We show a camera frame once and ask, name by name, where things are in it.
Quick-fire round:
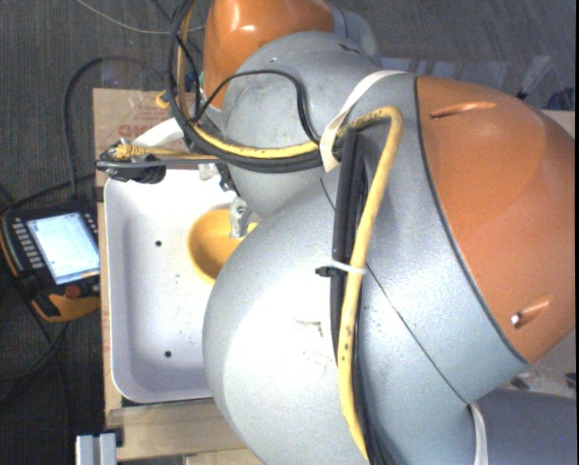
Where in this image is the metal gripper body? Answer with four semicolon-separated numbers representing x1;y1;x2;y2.
215;163;238;197

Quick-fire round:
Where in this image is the yellow plate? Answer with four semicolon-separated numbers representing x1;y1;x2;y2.
187;207;261;286

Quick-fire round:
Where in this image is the white plastic tray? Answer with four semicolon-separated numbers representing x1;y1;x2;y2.
103;167;246;405

